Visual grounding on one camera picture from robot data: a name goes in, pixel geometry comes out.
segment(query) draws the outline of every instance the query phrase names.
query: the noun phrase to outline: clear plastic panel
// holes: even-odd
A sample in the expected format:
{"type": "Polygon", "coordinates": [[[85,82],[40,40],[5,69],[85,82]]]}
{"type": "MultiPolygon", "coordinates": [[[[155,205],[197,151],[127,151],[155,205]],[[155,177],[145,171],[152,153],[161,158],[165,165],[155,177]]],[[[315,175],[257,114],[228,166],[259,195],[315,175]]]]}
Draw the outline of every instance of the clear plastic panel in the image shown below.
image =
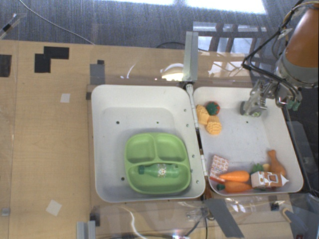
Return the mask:
{"type": "Polygon", "coordinates": [[[18,42],[0,40],[0,231],[8,238],[17,88],[18,42]]]}
{"type": "MultiPolygon", "coordinates": [[[[199,86],[251,87],[249,71],[241,67],[244,54],[198,51],[199,86]]],[[[105,83],[118,85],[179,86],[184,50],[94,46],[91,66],[105,65],[105,83]]]]}
{"type": "MultiPolygon", "coordinates": [[[[318,199],[310,194],[225,198],[225,211],[244,238],[296,238],[318,233],[318,199]]],[[[226,238],[205,201],[125,203],[95,206],[97,238],[226,238]]]]}

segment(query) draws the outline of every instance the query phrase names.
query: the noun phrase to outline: black tape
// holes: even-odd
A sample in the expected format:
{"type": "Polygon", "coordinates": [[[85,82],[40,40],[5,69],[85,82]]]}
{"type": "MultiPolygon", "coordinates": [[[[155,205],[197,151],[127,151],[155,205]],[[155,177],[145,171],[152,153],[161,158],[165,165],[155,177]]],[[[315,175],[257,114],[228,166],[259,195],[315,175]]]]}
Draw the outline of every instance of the black tape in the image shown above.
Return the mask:
{"type": "Polygon", "coordinates": [[[4,32],[7,32],[10,28],[11,28],[11,25],[10,25],[10,24],[7,24],[7,25],[3,28],[3,31],[4,31],[4,32]]]}
{"type": "Polygon", "coordinates": [[[91,92],[87,92],[86,93],[86,100],[91,100],[91,96],[92,96],[92,93],[91,92]]]}
{"type": "Polygon", "coordinates": [[[9,77],[11,72],[11,55],[0,55],[0,77],[9,77]]]}
{"type": "Polygon", "coordinates": [[[44,57],[48,59],[69,59],[69,48],[65,47],[44,47],[44,57]]]}
{"type": "Polygon", "coordinates": [[[207,199],[204,201],[215,217],[226,237],[244,238],[236,221],[227,209],[224,199],[207,199]]]}
{"type": "Polygon", "coordinates": [[[44,54],[35,54],[34,57],[35,73],[51,73],[51,59],[44,57],[44,54]]]}
{"type": "Polygon", "coordinates": [[[101,225],[101,219],[99,213],[90,213],[90,221],[95,221],[95,226],[99,227],[101,225]]]}
{"type": "Polygon", "coordinates": [[[105,65],[104,64],[90,65],[90,84],[91,85],[105,84],[105,65]]]}

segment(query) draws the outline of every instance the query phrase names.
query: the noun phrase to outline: tape marker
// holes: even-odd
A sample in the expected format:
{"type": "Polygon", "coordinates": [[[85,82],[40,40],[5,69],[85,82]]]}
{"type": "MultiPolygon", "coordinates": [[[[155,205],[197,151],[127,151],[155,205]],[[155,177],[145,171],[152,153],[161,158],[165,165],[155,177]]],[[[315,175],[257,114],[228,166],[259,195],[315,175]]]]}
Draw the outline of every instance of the tape marker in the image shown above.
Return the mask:
{"type": "Polygon", "coordinates": [[[50,204],[46,208],[46,211],[54,216],[58,216],[59,211],[61,209],[62,205],[58,202],[51,200],[50,204]]]}
{"type": "Polygon", "coordinates": [[[62,94],[60,103],[69,103],[71,94],[62,94]]]}
{"type": "Polygon", "coordinates": [[[286,219],[289,223],[291,223],[291,220],[288,218],[287,214],[285,213],[286,211],[289,211],[289,209],[288,209],[288,208],[283,208],[282,214],[283,214],[283,216],[285,217],[285,219],[286,219]]]}

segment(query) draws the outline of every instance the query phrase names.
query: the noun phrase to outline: toy milk carton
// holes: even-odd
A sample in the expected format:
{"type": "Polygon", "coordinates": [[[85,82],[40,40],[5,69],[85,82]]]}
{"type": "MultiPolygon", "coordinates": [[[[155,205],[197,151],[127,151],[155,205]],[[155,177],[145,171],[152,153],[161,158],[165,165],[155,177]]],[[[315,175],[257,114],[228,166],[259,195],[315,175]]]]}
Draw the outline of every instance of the toy milk carton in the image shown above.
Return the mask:
{"type": "Polygon", "coordinates": [[[258,189],[282,187],[289,181],[280,173],[256,172],[250,177],[252,187],[258,189]]]}

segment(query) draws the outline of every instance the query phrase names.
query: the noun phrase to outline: metal bracket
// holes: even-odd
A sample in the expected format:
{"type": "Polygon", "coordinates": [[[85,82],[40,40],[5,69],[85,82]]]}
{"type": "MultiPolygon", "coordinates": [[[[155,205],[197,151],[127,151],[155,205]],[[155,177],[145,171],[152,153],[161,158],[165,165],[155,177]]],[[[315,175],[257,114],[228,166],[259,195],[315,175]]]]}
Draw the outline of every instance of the metal bracket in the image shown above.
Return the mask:
{"type": "Polygon", "coordinates": [[[9,215],[10,215],[10,208],[1,209],[1,216],[9,216],[9,215]]]}
{"type": "Polygon", "coordinates": [[[198,32],[186,32],[183,81],[197,80],[198,70],[198,32]]]}
{"type": "Polygon", "coordinates": [[[96,239],[95,221],[78,222],[76,225],[77,239],[96,239]]]}

